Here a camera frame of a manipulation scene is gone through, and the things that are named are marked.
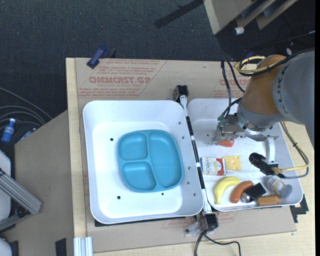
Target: blue bottle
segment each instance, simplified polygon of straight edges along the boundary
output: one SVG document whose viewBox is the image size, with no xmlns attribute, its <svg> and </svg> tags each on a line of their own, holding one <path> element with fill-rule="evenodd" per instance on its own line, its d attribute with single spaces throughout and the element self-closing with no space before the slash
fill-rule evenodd
<svg viewBox="0 0 320 256">
<path fill-rule="evenodd" d="M 9 124 L 4 128 L 3 135 L 1 138 L 2 144 L 6 144 L 11 140 L 11 138 L 15 132 L 15 122 L 16 122 L 16 120 L 14 118 L 10 118 Z"/>
</svg>

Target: brown sausage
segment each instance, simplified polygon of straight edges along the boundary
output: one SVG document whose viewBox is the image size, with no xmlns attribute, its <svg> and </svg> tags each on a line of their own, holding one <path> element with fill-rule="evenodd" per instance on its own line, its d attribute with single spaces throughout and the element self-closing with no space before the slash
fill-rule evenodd
<svg viewBox="0 0 320 256">
<path fill-rule="evenodd" d="M 238 203 L 242 193 L 247 189 L 251 188 L 253 185 L 254 183 L 251 180 L 241 182 L 238 186 L 236 186 L 236 188 L 232 192 L 231 202 L 234 204 Z"/>
</svg>

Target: yellow banana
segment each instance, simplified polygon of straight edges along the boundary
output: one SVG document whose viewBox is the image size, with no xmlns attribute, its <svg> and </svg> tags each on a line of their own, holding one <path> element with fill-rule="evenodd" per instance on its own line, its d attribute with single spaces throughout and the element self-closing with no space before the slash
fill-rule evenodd
<svg viewBox="0 0 320 256">
<path fill-rule="evenodd" d="M 230 186 L 236 186 L 240 183 L 241 180 L 235 176 L 228 176 L 219 180 L 218 184 L 214 188 L 216 204 L 220 204 L 220 199 L 227 188 L 229 188 Z"/>
</svg>

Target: canned food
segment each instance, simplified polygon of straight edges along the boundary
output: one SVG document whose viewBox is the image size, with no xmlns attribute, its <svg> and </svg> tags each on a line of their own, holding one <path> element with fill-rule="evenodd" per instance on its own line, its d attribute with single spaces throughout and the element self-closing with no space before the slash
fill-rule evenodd
<svg viewBox="0 0 320 256">
<path fill-rule="evenodd" d="M 268 188 L 276 193 L 280 198 L 287 198 L 292 192 L 292 186 L 278 176 L 271 176 L 267 184 Z"/>
</svg>

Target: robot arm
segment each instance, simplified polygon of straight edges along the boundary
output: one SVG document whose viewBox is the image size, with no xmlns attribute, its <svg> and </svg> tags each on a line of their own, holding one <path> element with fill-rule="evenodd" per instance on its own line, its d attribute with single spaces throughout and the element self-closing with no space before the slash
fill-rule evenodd
<svg viewBox="0 0 320 256">
<path fill-rule="evenodd" d="M 277 122 L 292 121 L 305 125 L 315 147 L 315 51 L 307 51 L 288 61 L 281 55 L 264 58 L 238 105 L 237 112 L 222 118 L 214 144 L 237 137 L 264 141 L 262 134 Z"/>
</svg>

